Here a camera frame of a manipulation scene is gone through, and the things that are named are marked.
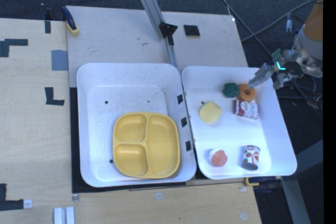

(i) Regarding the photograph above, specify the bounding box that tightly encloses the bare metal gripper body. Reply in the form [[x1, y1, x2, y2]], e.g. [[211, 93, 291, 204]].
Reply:
[[278, 38, 324, 80]]

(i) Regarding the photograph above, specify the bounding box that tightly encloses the orange doughnut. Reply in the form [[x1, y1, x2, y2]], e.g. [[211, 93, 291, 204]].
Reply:
[[236, 83, 256, 102]]

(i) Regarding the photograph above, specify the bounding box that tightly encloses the green broccoli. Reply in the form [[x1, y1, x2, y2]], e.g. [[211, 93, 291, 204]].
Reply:
[[222, 82, 240, 99]]

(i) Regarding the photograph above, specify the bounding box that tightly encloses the red and white carton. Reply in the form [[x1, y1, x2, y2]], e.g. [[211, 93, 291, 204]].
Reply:
[[233, 99, 259, 121]]

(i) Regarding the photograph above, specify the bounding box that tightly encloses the pale yellow bread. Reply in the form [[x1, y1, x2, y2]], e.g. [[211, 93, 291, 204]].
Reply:
[[198, 101, 223, 125]]

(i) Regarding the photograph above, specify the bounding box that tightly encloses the white plastic tray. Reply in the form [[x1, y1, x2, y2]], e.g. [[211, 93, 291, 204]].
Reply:
[[181, 65, 298, 180], [76, 62, 197, 188]]

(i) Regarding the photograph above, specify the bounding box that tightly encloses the red and white can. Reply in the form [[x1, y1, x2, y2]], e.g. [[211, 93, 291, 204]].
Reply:
[[241, 145, 261, 172]]

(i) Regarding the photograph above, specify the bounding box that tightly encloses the white cup with orange top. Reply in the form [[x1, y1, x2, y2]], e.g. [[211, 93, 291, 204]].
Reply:
[[207, 148, 228, 168]]

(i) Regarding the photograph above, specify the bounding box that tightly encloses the yellow divided plate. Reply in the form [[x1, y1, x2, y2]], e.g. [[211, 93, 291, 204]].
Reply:
[[112, 112, 181, 179]]

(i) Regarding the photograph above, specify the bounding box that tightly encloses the pale flat board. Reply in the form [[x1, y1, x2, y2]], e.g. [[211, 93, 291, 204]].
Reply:
[[65, 5, 249, 89]]

